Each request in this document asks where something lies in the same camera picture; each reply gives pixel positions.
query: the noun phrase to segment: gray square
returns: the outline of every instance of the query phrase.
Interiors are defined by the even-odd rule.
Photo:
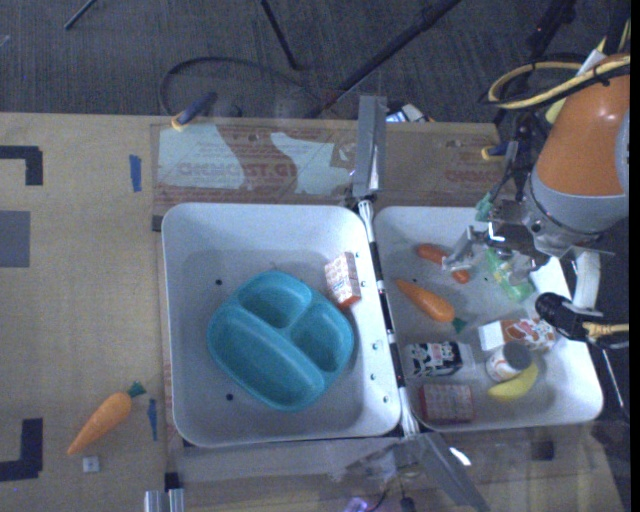
[[[28,267],[31,212],[0,210],[0,267]]]

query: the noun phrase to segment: orange carrot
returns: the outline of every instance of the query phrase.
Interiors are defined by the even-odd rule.
[[[437,322],[453,322],[455,319],[455,309],[439,295],[402,279],[396,279],[396,285],[416,306]]]
[[[102,402],[67,449],[67,455],[84,450],[89,444],[122,423],[131,412],[132,398],[142,393],[145,393],[145,390],[136,381],[126,393],[118,391]]]
[[[438,265],[442,265],[442,260],[449,256],[445,251],[431,244],[420,244],[417,247],[416,252],[421,258],[433,261]],[[469,279],[471,279],[469,272],[467,272],[466,270],[455,270],[451,272],[451,277],[453,277],[461,284],[468,283]]]

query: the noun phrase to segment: blue divided plate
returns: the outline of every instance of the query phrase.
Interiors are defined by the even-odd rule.
[[[213,359],[255,398],[280,411],[313,404],[344,370],[353,330],[329,300],[271,270],[245,282],[212,316]]]

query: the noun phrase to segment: dark background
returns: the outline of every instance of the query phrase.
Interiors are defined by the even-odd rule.
[[[492,122],[496,109],[479,98],[531,57],[530,37],[545,14],[556,13],[543,28],[557,25],[557,31],[544,54],[584,57],[607,34],[616,2],[578,0],[572,16],[559,17],[554,9],[568,2],[462,1],[432,28],[408,38],[353,90],[341,91],[382,49],[417,26],[427,2],[97,0],[66,30],[84,0],[0,0],[0,110],[176,114],[215,90],[218,102],[209,114],[303,117],[337,90],[345,94],[323,117],[353,119],[358,94],[374,93],[413,103],[436,121]],[[508,114],[499,123],[504,140],[516,121]],[[628,219],[598,247],[615,253],[603,257],[598,309],[607,322],[628,322]],[[593,355],[606,395],[594,436],[607,447],[623,500],[630,503],[629,352],[608,354],[624,405],[602,354]]]

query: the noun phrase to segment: yellow banana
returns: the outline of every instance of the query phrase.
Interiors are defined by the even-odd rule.
[[[487,394],[498,402],[511,402],[526,395],[538,378],[538,367],[531,363],[526,370],[506,382],[489,388]]]

